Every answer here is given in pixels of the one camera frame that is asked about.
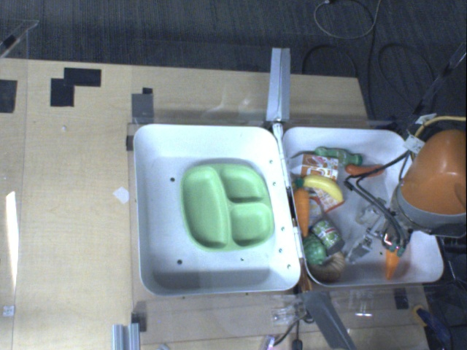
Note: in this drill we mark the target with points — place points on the green and white can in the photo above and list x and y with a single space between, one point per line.
328 233

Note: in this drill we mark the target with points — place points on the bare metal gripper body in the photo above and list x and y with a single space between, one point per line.
390 228

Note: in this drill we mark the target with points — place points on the green broccoli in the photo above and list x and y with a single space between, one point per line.
314 250

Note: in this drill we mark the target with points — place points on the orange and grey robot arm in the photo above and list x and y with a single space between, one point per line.
438 173

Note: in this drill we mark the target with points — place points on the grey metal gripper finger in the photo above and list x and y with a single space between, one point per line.
366 215
359 248

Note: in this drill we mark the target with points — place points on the green bottle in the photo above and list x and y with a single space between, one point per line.
335 154

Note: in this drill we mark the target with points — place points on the yellow banana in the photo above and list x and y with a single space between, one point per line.
326 185

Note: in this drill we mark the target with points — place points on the orange and white carton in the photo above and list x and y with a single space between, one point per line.
319 166

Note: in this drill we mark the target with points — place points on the white plastic tray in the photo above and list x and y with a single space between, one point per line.
160 202
365 144

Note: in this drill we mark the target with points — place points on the green divided plate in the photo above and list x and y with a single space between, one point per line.
204 206

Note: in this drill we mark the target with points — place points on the red sausage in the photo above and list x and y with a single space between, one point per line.
365 170

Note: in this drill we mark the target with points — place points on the orange packet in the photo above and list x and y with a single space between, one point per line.
328 202

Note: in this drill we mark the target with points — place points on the brown doughnut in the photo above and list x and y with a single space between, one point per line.
333 268

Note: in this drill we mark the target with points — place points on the orange carrot with green top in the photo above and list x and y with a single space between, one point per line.
302 210

